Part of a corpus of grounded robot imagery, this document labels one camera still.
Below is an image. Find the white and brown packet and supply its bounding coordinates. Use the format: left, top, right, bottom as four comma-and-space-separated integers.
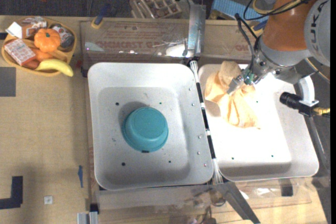
20, 17, 48, 38

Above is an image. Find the small white carton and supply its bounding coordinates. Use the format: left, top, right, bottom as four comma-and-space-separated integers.
5, 21, 23, 39

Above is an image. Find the yellow banana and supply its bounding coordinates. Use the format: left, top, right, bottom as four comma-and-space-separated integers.
35, 58, 75, 78

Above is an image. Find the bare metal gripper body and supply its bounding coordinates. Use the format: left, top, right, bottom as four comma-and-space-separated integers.
239, 56, 284, 85

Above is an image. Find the teal bowl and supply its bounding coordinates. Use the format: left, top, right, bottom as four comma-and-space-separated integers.
121, 106, 170, 154

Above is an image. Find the yellow divided plate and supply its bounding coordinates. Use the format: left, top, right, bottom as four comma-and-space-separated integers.
1, 16, 78, 78

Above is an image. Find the orange pumpkin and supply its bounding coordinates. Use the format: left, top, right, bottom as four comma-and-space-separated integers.
34, 28, 61, 53

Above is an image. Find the small red labelled can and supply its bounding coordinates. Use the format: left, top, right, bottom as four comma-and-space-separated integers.
50, 24, 75, 49

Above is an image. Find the yellow cloth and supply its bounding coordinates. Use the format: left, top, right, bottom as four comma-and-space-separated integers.
204, 60, 259, 129

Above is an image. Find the black cylinder on white bracket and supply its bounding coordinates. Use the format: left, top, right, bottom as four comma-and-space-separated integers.
279, 74, 320, 118

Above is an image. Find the white plastic tray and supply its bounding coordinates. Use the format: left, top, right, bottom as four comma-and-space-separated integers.
197, 63, 320, 183
87, 61, 215, 191

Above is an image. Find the red and white carton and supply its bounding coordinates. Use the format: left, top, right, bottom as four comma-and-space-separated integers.
3, 38, 37, 67

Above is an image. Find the orange carrot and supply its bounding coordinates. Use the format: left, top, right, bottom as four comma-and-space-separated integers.
23, 47, 55, 70

